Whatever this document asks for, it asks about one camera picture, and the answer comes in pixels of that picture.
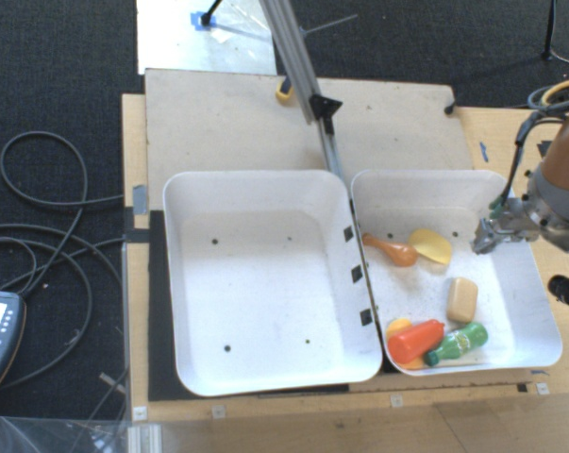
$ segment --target blue tape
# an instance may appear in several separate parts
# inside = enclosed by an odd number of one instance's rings
[[[213,26],[217,26],[217,20],[215,19],[214,15],[210,16],[210,22],[209,25],[204,26],[202,25],[202,22],[200,21],[200,18],[205,14],[204,11],[194,11],[190,14],[190,21],[193,25],[193,27],[196,30],[210,30],[211,27]]]
[[[483,157],[483,160],[485,162],[490,162],[490,159],[488,158],[487,148],[485,147],[485,144],[479,143],[479,147],[481,148],[481,156]]]

